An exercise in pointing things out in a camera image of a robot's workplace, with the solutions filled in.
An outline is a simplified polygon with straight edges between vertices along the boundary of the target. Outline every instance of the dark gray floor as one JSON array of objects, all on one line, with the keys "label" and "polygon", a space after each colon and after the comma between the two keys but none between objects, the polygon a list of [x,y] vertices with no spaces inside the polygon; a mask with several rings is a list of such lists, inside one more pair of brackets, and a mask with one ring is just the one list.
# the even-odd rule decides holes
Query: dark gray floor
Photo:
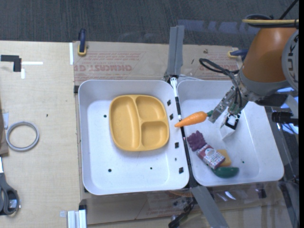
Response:
[{"label": "dark gray floor", "polygon": [[[0,0],[0,40],[168,43],[185,25],[184,44],[247,49],[257,30],[248,14],[278,19],[294,0]],[[299,3],[286,19],[299,18]]]}]

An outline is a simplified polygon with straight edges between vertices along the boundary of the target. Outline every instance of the light wood surface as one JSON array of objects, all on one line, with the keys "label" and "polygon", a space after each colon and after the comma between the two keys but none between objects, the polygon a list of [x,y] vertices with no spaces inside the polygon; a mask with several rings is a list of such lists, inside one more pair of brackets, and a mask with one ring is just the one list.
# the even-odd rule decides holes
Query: light wood surface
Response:
[{"label": "light wood surface", "polygon": [[[74,69],[69,43],[2,41],[0,55],[18,55],[23,62],[43,62],[24,65],[25,79],[13,72],[12,63],[0,62],[1,108],[9,113],[9,125],[30,121],[40,133],[32,150],[9,150],[2,156],[7,182],[18,191],[21,209],[13,217],[0,216],[0,227],[65,228],[66,212],[78,210],[80,202]],[[33,131],[25,127],[13,132],[11,141],[24,145],[33,138]],[[291,227],[282,197],[274,204],[224,210],[223,216],[231,227]],[[190,226],[191,220],[200,227],[209,227],[202,215],[190,216],[188,225],[182,227],[197,227]],[[154,228],[168,227],[169,222],[167,217],[90,227]]]}]

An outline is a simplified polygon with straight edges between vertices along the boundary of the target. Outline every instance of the carrot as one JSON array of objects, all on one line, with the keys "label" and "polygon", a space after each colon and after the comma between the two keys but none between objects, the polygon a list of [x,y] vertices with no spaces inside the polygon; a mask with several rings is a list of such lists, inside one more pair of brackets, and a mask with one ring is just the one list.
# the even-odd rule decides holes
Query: carrot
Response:
[{"label": "carrot", "polygon": [[198,124],[206,120],[208,114],[205,112],[195,112],[184,119],[180,120],[178,123],[174,125],[174,127],[183,127],[189,126],[193,124]]}]

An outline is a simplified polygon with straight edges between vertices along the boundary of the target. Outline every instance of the orange divided dish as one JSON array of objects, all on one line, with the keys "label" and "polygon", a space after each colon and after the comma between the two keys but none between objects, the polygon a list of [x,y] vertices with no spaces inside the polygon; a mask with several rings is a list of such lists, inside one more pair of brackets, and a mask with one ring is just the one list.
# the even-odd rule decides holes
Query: orange divided dish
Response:
[{"label": "orange divided dish", "polygon": [[163,147],[169,123],[162,102],[150,95],[122,95],[110,104],[110,131],[115,145],[125,151]]}]

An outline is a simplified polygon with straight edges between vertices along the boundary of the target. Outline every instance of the gray ring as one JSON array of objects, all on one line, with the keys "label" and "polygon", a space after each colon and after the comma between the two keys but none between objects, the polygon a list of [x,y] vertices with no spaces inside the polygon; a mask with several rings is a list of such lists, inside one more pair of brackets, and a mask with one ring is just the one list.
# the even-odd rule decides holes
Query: gray ring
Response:
[{"label": "gray ring", "polygon": [[[14,130],[16,127],[18,126],[29,126],[31,127],[32,129],[34,129],[35,133],[36,133],[36,139],[34,140],[34,142],[32,144],[30,144],[29,146],[27,147],[24,147],[24,148],[20,148],[20,147],[16,147],[14,146],[11,142],[10,142],[10,133],[12,130]],[[26,122],[26,121],[21,121],[21,122],[16,122],[16,123],[13,123],[11,126],[9,126],[7,132],[6,132],[6,142],[8,143],[9,147],[15,151],[19,151],[19,152],[24,152],[24,151],[27,151],[27,150],[30,150],[32,149],[37,143],[38,143],[38,140],[39,140],[39,131],[38,131],[38,128],[33,124],[33,123],[30,123],[30,122]]]}]

